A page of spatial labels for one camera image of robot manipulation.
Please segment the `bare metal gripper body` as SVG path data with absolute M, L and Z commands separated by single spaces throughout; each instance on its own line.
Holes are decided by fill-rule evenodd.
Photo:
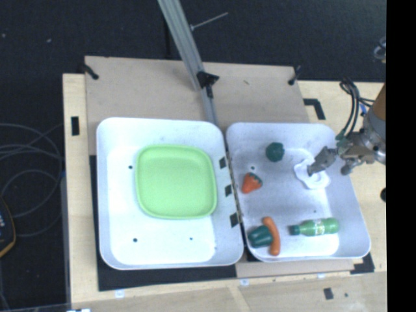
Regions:
M 386 144 L 377 133 L 364 129 L 350 133 L 337 143 L 340 158 L 349 166 L 386 164 Z

